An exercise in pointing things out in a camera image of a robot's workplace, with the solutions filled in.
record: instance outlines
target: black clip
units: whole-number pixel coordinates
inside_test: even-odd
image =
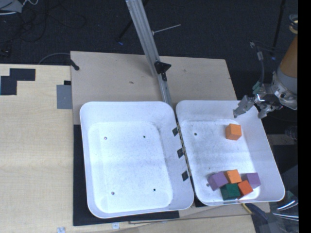
[[[167,64],[167,63],[163,63],[163,62],[160,62],[160,61],[156,61],[156,62],[155,62],[155,69],[156,69],[156,72],[157,72],[158,74],[161,73],[161,75],[162,75],[162,80],[167,81],[165,72],[166,72],[171,66],[172,66],[172,65]]]

